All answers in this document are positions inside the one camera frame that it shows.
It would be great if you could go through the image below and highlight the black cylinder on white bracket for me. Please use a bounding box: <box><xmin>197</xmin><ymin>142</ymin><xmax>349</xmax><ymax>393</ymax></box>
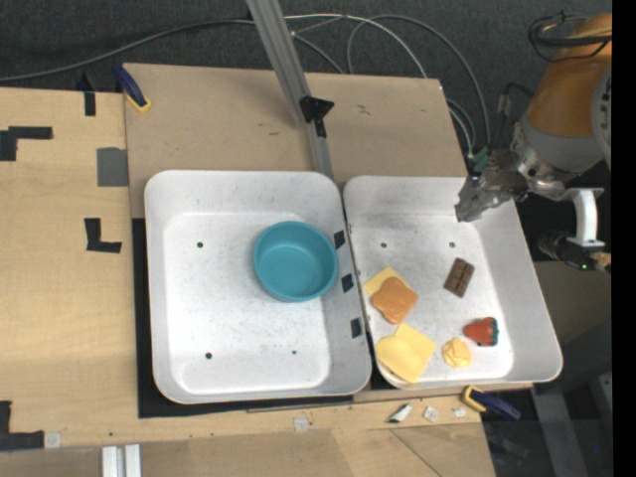
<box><xmin>537</xmin><ymin>180</ymin><xmax>606</xmax><ymax>270</ymax></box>

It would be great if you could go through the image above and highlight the pale yellow bread slice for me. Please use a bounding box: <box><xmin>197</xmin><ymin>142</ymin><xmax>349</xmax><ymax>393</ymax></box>
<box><xmin>374</xmin><ymin>334</ymin><xmax>424</xmax><ymax>383</ymax></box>

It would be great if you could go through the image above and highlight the white plastic tray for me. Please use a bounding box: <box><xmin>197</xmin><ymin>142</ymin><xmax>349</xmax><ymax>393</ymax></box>
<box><xmin>143</xmin><ymin>169</ymin><xmax>374</xmax><ymax>405</ymax></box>
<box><xmin>342</xmin><ymin>174</ymin><xmax>564</xmax><ymax>393</ymax></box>

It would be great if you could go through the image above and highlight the blue bowl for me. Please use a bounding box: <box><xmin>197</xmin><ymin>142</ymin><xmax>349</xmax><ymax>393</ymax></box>
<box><xmin>252</xmin><ymin>220</ymin><xmax>341</xmax><ymax>304</ymax></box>

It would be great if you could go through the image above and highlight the red strawberry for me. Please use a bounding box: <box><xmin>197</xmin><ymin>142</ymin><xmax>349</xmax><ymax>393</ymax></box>
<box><xmin>462</xmin><ymin>316</ymin><xmax>501</xmax><ymax>349</ymax></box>

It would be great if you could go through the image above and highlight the large yellow cheese slice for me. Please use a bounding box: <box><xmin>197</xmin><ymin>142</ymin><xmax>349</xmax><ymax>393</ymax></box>
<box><xmin>393</xmin><ymin>321</ymin><xmax>438</xmax><ymax>385</ymax></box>

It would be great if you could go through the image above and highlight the thin black rod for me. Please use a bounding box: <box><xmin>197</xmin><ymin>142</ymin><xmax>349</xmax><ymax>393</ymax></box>
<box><xmin>341</xmin><ymin>182</ymin><xmax>374</xmax><ymax>367</ymax></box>

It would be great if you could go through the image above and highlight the brown flat board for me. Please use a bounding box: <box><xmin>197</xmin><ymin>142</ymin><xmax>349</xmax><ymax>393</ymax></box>
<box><xmin>122</xmin><ymin>62</ymin><xmax>534</xmax><ymax>407</ymax></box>

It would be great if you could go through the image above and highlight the orange-brown toast slice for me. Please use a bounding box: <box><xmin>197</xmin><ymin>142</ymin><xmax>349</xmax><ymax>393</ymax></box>
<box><xmin>370</xmin><ymin>275</ymin><xmax>420</xmax><ymax>326</ymax></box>

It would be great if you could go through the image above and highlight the small yellow cheese slice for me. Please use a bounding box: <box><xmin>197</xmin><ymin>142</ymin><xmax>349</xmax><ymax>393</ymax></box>
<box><xmin>362</xmin><ymin>265</ymin><xmax>404</xmax><ymax>298</ymax></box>

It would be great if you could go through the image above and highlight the brown chocolate bar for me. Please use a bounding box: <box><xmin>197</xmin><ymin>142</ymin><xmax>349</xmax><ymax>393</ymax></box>
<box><xmin>442</xmin><ymin>256</ymin><xmax>476</xmax><ymax>299</ymax></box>

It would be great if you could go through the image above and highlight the yellow butter lump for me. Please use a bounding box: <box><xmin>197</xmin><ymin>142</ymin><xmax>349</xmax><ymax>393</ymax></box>
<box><xmin>440</xmin><ymin>336</ymin><xmax>474</xmax><ymax>371</ymax></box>

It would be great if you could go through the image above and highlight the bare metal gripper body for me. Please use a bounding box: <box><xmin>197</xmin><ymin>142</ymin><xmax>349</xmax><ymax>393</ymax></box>
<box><xmin>477</xmin><ymin>139</ymin><xmax>554</xmax><ymax>207</ymax></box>

